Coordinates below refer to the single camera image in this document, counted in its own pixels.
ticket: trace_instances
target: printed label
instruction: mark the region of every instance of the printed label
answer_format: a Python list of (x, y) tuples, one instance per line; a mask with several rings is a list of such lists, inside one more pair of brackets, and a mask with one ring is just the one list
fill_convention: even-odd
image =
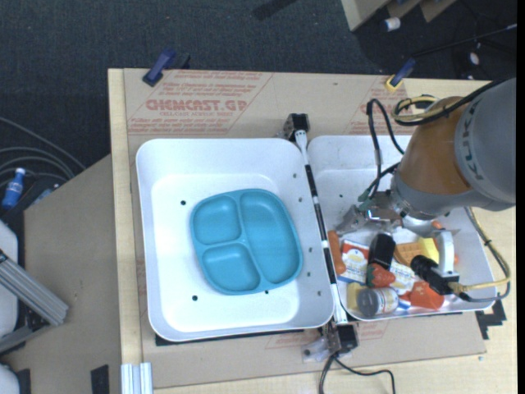
[(169, 71), (128, 118), (128, 133), (225, 135), (271, 78), (251, 71)]
[(399, 304), (399, 298), (394, 289), (381, 288), (374, 289), (374, 291), (377, 293), (377, 299), (379, 300), (378, 314), (389, 314), (395, 311)]
[(288, 347), (303, 346), (317, 340), (318, 333), (315, 332), (290, 332), (276, 334), (270, 337), (270, 341), (266, 344), (265, 350), (269, 349), (286, 349)]
[(360, 341), (383, 338), (388, 327), (388, 320), (360, 322), (357, 326)]
[(352, 241), (343, 241), (341, 259), (346, 271), (338, 276), (342, 282), (358, 282), (364, 284), (367, 280), (368, 247)]

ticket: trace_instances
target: blue divided plate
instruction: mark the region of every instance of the blue divided plate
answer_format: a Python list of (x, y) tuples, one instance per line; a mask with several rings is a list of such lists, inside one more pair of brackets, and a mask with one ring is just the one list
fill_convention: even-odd
[(199, 202), (190, 231), (208, 282), (228, 295), (267, 291), (303, 266), (297, 231), (282, 201), (266, 190), (237, 190)]

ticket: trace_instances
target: cylindrical can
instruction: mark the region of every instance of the cylindrical can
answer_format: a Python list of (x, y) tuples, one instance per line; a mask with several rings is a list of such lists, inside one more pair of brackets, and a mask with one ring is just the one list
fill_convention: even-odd
[(399, 305), (399, 297), (391, 287), (362, 289), (358, 294), (358, 308), (367, 318), (389, 314)]

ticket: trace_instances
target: wooden table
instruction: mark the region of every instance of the wooden table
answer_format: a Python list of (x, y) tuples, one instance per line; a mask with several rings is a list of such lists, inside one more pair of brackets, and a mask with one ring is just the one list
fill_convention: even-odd
[[(121, 330), (121, 362), (143, 362), (133, 209), (130, 197), (130, 157), (126, 128), (126, 91), (124, 71), (108, 72), (110, 120), (112, 134), (112, 172), (115, 197), (116, 257)], [(306, 81), (315, 75), (304, 75)], [(459, 80), (405, 80), (406, 93), (411, 96), (434, 94), (445, 97), (467, 94), (481, 83)], [(515, 273), (515, 208), (499, 213), (477, 210), (479, 220), (492, 240), (504, 253)], [(496, 273), (499, 271), (492, 264)], [(424, 360), (389, 364), (395, 375), (398, 392), (517, 392), (516, 292), (503, 300), (507, 321), (502, 327), (489, 330), (483, 355)], [(317, 392), (319, 373), (297, 373), (270, 378), (251, 378), (234, 382), (208, 383), (188, 387), (157, 389), (161, 394), (182, 392)], [(344, 370), (330, 371), (326, 380), (327, 392), (390, 392), (387, 376), (364, 378)]]

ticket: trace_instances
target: black cord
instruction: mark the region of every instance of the black cord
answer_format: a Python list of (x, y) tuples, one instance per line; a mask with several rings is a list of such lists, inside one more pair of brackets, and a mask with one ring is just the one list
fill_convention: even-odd
[[(394, 144), (395, 148), (401, 153), (404, 154), (403, 149), (399, 144), (397, 143), (397, 140), (394, 136), (394, 131), (392, 130), (392, 125), (390, 124), (390, 120), (388, 118), (388, 114), (386, 113), (385, 107), (383, 107), (383, 104), (376, 98), (371, 99), (367, 103), (367, 115), (368, 115), (368, 128), (370, 130), (370, 136), (372, 137), (372, 142), (374, 145), (375, 153), (377, 154), (377, 157), (381, 156), (381, 148), (379, 147), (379, 140), (377, 139), (377, 133), (376, 128), (374, 126), (374, 119), (373, 119), (373, 106), (376, 104), (379, 109), (381, 110), (381, 113), (383, 114), (383, 117), (385, 118), (386, 128), (388, 130), (388, 134), (390, 135), (390, 139), (392, 140), (392, 143)], [(377, 164), (377, 174), (376, 179), (372, 182), (372, 184), (368, 187), (368, 198), (372, 199), (379, 189), (379, 183), (381, 181), (381, 178), (386, 174), (381, 170), (381, 160), (379, 158), (376, 159)]]
[(370, 183), (370, 185), (369, 185), (368, 188), (367, 188), (367, 192), (370, 192), (370, 190), (372, 189), (372, 187), (373, 187), (375, 184), (377, 184), (378, 181), (379, 181), (381, 178), (383, 178), (386, 174), (391, 174), (392, 172), (394, 172), (395, 169), (396, 169), (398, 166), (399, 166), (399, 162), (394, 163), (394, 165), (391, 165), (391, 166), (389, 166), (387, 169), (383, 170), (383, 171), (381, 172), (380, 176), (379, 176), (379, 179), (376, 178), (374, 181), (372, 181), (372, 182)]
[(486, 85), (482, 86), (481, 88), (474, 90), (471, 94), (465, 96), (464, 98), (461, 98), (458, 102), (453, 103), (449, 107), (443, 108), (437, 114), (435, 114), (435, 115), (433, 115), (431, 117), (423, 118), (421, 120), (403, 121), (403, 120), (400, 120), (398, 118), (399, 111), (401, 111), (401, 109), (406, 109), (406, 108), (408, 108), (410, 106), (410, 104), (409, 104), (406, 107), (400, 108), (399, 106), (402, 103), (405, 103), (406, 100), (407, 100), (407, 99), (403, 99), (403, 100), (399, 101), (395, 105), (395, 109), (394, 109), (395, 118), (394, 118), (394, 121), (397, 122), (400, 126), (420, 126), (422, 124), (428, 124), (429, 122), (435, 121), (438, 118), (442, 118), (442, 117), (448, 116), (451, 112), (453, 112), (454, 110), (458, 109), (459, 107), (461, 107), (465, 103), (469, 103), (469, 102), (473, 101), (475, 98), (477, 98), (477, 96), (479, 96), (480, 94), (482, 94), (486, 90), (488, 90), (490, 88), (493, 88), (493, 87), (499, 85), (502, 82), (504, 82), (504, 80), (494, 80), (494, 81), (492, 81), (490, 83), (487, 83)]
[(395, 379), (394, 379), (394, 374), (389, 370), (389, 369), (381, 369), (381, 370), (378, 370), (378, 371), (373, 371), (373, 372), (360, 372), (360, 371), (356, 371), (355, 369), (352, 369), (350, 368), (349, 366), (345, 365), (343, 362), (341, 362), (338, 358), (338, 355), (337, 353), (331, 355), (327, 360), (326, 360), (326, 363), (325, 363), (325, 366), (323, 367), (322, 369), (322, 372), (321, 372), (321, 377), (319, 378), (319, 394), (324, 394), (324, 382), (326, 380), (326, 375), (328, 374), (328, 371), (330, 370), (330, 367), (331, 367), (331, 364), (333, 362), (336, 362), (337, 364), (339, 364), (339, 366), (341, 366), (343, 369), (346, 369), (347, 371), (351, 372), (351, 373), (354, 373), (356, 375), (359, 375), (361, 377), (371, 377), (371, 376), (374, 376), (374, 375), (379, 375), (381, 373), (388, 373), (390, 375), (390, 380), (391, 380), (391, 384), (392, 384), (392, 394), (395, 394)]
[(67, 151), (65, 151), (64, 149), (62, 149), (61, 147), (57, 146), (56, 144), (54, 144), (53, 142), (47, 140), (47, 139), (44, 139), (42, 136), (36, 134), (35, 132), (23, 127), (23, 126), (20, 126), (18, 124), (16, 124), (14, 121), (11, 121), (11, 120), (8, 120), (7, 118), (4, 118), (4, 117), (0, 117), (0, 122), (3, 122), (5, 124), (8, 124), (9, 126), (11, 127), (14, 127), (18, 130), (21, 130), (21, 131), (24, 131), (26, 134), (34, 137), (35, 139), (37, 140), (40, 140), (41, 142), (47, 144), (48, 146), (51, 146), (52, 148), (54, 148), (56, 151), (62, 153), (64, 156), (68, 157), (72, 162), (74, 162), (82, 171), (84, 169), (86, 169), (86, 166), (81, 163), (78, 159), (76, 159), (75, 157), (73, 157), (71, 154), (69, 154)]
[(328, 374), (328, 370), (330, 369), (331, 364), (335, 358), (336, 358), (336, 355), (331, 355), (326, 360), (325, 366), (323, 367), (322, 372), (321, 372), (321, 377), (319, 378), (319, 394), (324, 394), (325, 392), (324, 384), (325, 384), (326, 375)]

